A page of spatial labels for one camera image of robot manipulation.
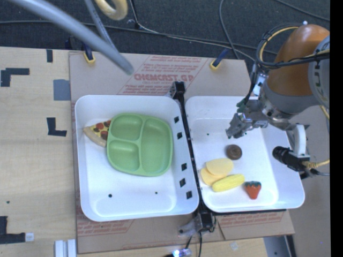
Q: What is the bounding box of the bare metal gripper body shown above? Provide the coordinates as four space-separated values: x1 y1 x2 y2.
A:
238 96 296 131

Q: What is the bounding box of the yellow oval chip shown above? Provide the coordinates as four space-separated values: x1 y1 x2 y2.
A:
205 158 234 176
200 167 228 186

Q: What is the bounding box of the white plastic tray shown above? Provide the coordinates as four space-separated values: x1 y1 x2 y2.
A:
74 94 200 222
184 95 305 213

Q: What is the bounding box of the thin black rod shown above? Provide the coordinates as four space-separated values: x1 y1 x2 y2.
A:
178 97 206 214

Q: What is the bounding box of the yellow corn cob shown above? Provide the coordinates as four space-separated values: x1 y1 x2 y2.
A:
212 173 245 193

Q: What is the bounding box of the red strawberry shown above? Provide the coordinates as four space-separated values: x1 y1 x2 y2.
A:
244 180 262 200

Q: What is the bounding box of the green divided plate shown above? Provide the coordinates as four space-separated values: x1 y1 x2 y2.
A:
106 112 174 177

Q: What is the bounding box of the brown cardboard board red print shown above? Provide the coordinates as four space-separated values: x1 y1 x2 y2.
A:
69 51 295 254

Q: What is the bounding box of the toy pizza slice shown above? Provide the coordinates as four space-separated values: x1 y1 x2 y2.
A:
83 119 112 148

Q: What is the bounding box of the black cylinder on white bracket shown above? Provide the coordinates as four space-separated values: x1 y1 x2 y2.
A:
272 124 311 172

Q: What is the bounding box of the black block with thin wires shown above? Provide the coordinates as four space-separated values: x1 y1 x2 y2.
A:
198 211 215 232
171 81 187 100

